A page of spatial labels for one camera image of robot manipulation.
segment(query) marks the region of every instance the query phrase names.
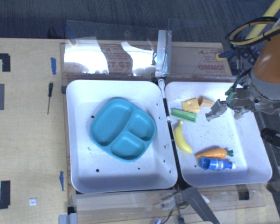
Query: wooden board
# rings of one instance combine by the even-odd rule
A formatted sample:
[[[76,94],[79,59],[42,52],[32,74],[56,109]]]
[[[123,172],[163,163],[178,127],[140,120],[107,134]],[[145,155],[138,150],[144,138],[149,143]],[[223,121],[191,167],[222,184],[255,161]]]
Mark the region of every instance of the wooden board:
[[[11,72],[2,72],[0,60],[0,84],[5,84],[5,107],[0,111],[0,181],[11,181],[11,204],[0,210],[0,223],[52,224],[67,212],[60,42],[0,39],[0,53],[11,56]],[[57,75],[52,74],[51,57],[57,61]],[[50,81],[54,87],[47,115]],[[37,205],[30,206],[29,199],[35,197]]]

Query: toy water bottle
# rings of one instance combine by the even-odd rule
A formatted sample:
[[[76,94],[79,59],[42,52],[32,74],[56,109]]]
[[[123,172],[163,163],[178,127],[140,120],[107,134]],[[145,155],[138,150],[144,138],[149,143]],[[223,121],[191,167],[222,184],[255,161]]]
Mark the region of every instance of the toy water bottle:
[[[235,169],[236,167],[235,162],[228,162],[217,158],[201,157],[199,162],[200,167],[204,170],[223,170],[225,168]]]

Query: white tray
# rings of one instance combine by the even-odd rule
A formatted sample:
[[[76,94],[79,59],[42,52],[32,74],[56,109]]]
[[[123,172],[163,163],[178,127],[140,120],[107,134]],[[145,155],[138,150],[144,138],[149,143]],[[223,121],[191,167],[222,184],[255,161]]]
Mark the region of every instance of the white tray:
[[[200,96],[225,100],[224,93],[230,83],[171,82],[165,88],[169,112],[173,108],[182,109],[182,101]],[[184,180],[195,187],[233,185],[267,182],[272,176],[272,168],[264,147],[253,113],[245,113],[236,120],[234,111],[228,109],[222,116],[207,121],[205,113],[209,107],[200,107],[196,123],[184,121],[183,136],[193,149],[187,154],[178,147],[178,159]],[[179,120],[170,116],[174,129]],[[204,170],[199,167],[196,154],[210,147],[233,150],[234,156],[226,159],[236,163],[235,169],[222,171]]]
[[[81,193],[167,189],[177,171],[159,87],[148,81],[76,80],[66,90],[71,181]],[[120,161],[90,138],[91,116],[112,98],[121,97],[148,113],[157,131],[146,152],[134,162]]]

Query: yellow cable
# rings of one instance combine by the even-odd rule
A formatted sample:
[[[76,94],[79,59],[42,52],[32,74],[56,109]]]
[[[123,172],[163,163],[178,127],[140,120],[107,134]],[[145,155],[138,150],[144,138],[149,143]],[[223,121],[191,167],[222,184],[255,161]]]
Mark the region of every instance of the yellow cable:
[[[241,27],[239,27],[238,29],[236,29],[231,35],[230,35],[230,40],[233,40],[234,36],[236,34],[238,34],[240,31],[250,27],[250,26],[255,26],[255,25],[259,25],[259,24],[275,24],[274,21],[256,21],[256,22],[252,22],[252,23],[247,23]]]
[[[267,11],[265,12],[265,14],[263,16],[264,17],[274,17],[276,15],[276,13],[279,11],[279,9],[280,9],[280,0],[275,0],[271,4],[271,6],[267,9]],[[251,39],[251,38],[258,36],[265,27],[266,27],[266,24],[261,24],[261,25],[255,26],[253,28],[253,30],[249,33],[249,35],[246,37],[246,39]]]
[[[243,30],[243,29],[245,29],[245,28],[247,28],[247,27],[249,27],[249,25],[246,24],[246,25],[240,27],[239,29],[237,29],[236,31],[237,31],[237,33],[238,33],[238,32],[240,32],[241,30]],[[230,41],[230,43],[233,44],[233,45],[236,45],[236,46],[247,45],[247,44],[256,42],[256,41],[260,40],[261,38],[263,38],[264,36],[270,35],[271,33],[275,32],[275,31],[278,31],[278,30],[280,30],[280,25],[279,25],[279,26],[276,26],[275,28],[272,28],[271,30],[269,30],[269,31],[267,31],[267,32],[264,32],[263,34],[261,34],[261,35],[259,35],[259,36],[257,36],[257,37],[254,37],[254,38],[252,38],[252,39],[250,39],[250,40],[248,40],[248,41],[242,41],[242,42]],[[231,39],[231,40],[232,40],[232,39],[234,38],[234,36],[236,35],[235,32],[232,33],[232,35],[230,36],[230,39]]]

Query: blue tape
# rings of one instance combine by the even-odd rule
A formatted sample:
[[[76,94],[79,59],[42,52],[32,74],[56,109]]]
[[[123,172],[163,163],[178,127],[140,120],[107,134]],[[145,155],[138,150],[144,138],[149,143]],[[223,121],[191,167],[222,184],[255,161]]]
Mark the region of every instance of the blue tape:
[[[61,184],[61,190],[62,192],[64,191],[64,185],[63,185],[63,171],[60,171],[60,175],[59,175],[59,180],[60,180],[60,184]]]
[[[221,54],[218,55],[219,58],[226,58],[226,57],[230,57],[230,56],[235,56],[236,52],[234,50],[228,50],[226,52],[223,52]]]
[[[56,75],[56,59],[51,57],[51,69],[52,69],[52,73],[53,75]]]
[[[62,25],[62,28],[63,28],[63,31],[66,33],[70,43],[72,45],[76,45],[77,41],[76,41],[76,39],[74,37],[74,34],[72,33],[71,29],[68,26],[66,26],[65,24]]]

